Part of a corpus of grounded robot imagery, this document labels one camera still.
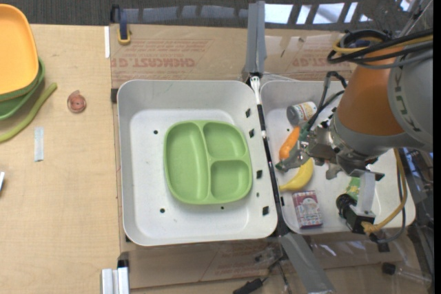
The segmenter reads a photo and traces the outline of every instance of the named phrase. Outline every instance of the green divided plate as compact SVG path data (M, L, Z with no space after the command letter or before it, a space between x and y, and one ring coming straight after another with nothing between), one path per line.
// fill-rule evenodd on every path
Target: green divided plate
M234 125L187 120L165 134L167 185L178 200L219 204L245 197L252 186L247 142Z
M39 71L37 74L37 78L38 78L37 84L27 94L24 94L23 96L0 102L0 120L5 120L6 118L13 116L17 112L17 110L19 110L21 106L25 104L26 101L29 100L29 98L37 90L38 86L40 86L40 83L43 81L44 75L45 75L45 65L43 61L39 58Z

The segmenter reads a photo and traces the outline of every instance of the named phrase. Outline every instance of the small box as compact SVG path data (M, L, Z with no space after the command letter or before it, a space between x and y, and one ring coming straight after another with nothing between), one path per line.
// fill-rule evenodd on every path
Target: small box
M323 224L322 214L314 190L292 194L300 228L319 227Z

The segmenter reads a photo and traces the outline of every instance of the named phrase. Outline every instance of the bottle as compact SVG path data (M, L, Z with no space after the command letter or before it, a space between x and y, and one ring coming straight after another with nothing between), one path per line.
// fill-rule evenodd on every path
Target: bottle
M381 266L382 272L388 275L398 275L408 280L412 280L416 283L430 288L432 285L432 277L420 269L413 269L409 266L402 264L392 264L390 262L385 262Z
M317 107L314 102L304 102L290 105L287 108L287 118L292 126L297 126L306 123L316 112Z

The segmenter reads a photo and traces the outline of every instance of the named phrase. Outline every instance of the orange plate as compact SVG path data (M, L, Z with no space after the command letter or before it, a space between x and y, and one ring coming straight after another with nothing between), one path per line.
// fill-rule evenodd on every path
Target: orange plate
M39 71L34 36L25 15L0 4L0 95L22 90Z

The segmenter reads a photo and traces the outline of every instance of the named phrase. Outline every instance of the can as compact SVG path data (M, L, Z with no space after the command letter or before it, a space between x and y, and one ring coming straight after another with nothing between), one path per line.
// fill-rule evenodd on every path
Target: can
M287 108L287 118L292 126L302 125L303 123L306 123L316 112L316 104L308 101L290 105Z

